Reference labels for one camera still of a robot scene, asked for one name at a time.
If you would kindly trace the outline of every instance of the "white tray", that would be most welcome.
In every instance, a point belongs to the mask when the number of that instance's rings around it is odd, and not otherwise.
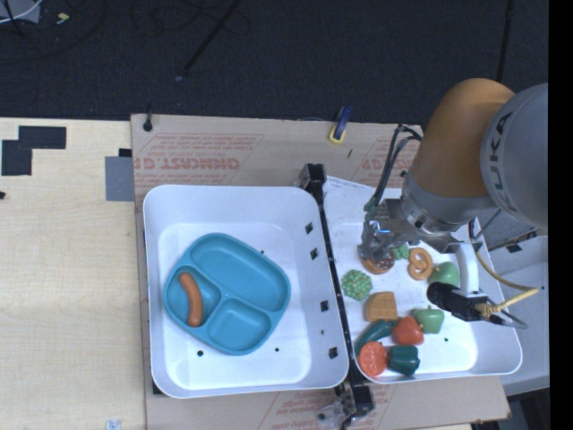
[[[373,188],[364,185],[338,181],[330,178],[324,186],[326,193],[324,208],[328,218],[330,239],[337,267],[338,278],[350,270],[367,274],[358,258],[356,247],[361,243],[364,211],[363,207],[373,195]],[[399,198],[401,191],[386,189],[384,197]],[[466,228],[455,235],[459,240],[467,239]],[[439,254],[430,246],[421,243],[435,263],[450,261],[458,265],[454,254]],[[480,251],[489,261],[485,246]],[[385,274],[372,275],[372,293],[392,291],[395,294],[398,316],[409,315],[415,308],[431,305],[426,297],[427,280],[414,280],[406,270],[407,260],[397,260],[394,267]],[[479,266],[480,288],[496,303],[505,298],[500,284],[482,266]],[[346,316],[353,342],[356,342],[370,325],[364,315],[366,300],[359,302],[344,296]],[[382,344],[394,345],[391,337]],[[387,369],[373,378],[376,383],[421,381],[446,377],[474,376],[487,374],[510,374],[519,369],[522,351],[516,330],[488,322],[464,322],[446,312],[444,324],[438,334],[424,335],[424,343],[418,346],[420,366],[413,376],[404,376]]]
[[[162,185],[147,194],[143,218],[151,372],[166,395],[319,389],[345,379],[348,355],[321,217],[306,191]],[[248,355],[229,356],[195,339],[163,306],[161,292],[170,271],[182,253],[208,233],[228,234],[263,251],[289,278],[285,313],[264,344]]]

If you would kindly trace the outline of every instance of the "blue plate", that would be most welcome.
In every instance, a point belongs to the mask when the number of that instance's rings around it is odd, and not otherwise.
[[[192,275],[201,293],[201,324],[187,324],[190,305],[179,276]],[[213,233],[197,239],[163,287],[163,304],[185,331],[229,355],[259,348],[287,309],[290,282],[261,252],[234,237]]]

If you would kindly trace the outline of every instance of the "white cable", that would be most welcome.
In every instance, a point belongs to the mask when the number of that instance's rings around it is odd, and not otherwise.
[[[26,14],[31,13],[32,11],[34,11],[34,9],[36,9],[36,7],[41,4],[44,0],[38,0],[35,4],[33,4],[28,10],[26,10],[24,13],[18,14],[17,16],[14,16],[13,18],[16,19],[20,19],[23,18]],[[4,24],[5,22],[10,22],[12,19],[7,18],[7,19],[2,19],[0,20],[0,24]]]

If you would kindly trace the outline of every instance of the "dark background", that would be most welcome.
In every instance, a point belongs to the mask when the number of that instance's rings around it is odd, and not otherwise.
[[[127,120],[150,103],[330,120],[351,105],[351,121],[424,126],[464,79],[548,81],[549,0],[243,0],[177,82],[232,2],[45,0],[38,23],[0,24],[0,116]]]

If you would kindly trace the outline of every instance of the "robotic hand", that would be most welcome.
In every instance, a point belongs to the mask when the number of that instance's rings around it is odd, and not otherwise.
[[[481,243],[456,240],[452,233],[495,208],[548,228],[547,121],[547,83],[516,94],[498,82],[470,79],[443,97],[423,139],[399,126],[381,182],[364,206],[357,247],[364,267],[378,274],[388,271],[394,263],[391,250],[405,243],[424,241],[440,253],[455,253],[460,288],[432,283],[428,298],[463,320],[483,319],[476,309],[489,302],[477,278],[475,252]],[[411,135],[395,148],[403,132]],[[393,160],[412,139],[421,144],[402,195],[381,201]]]

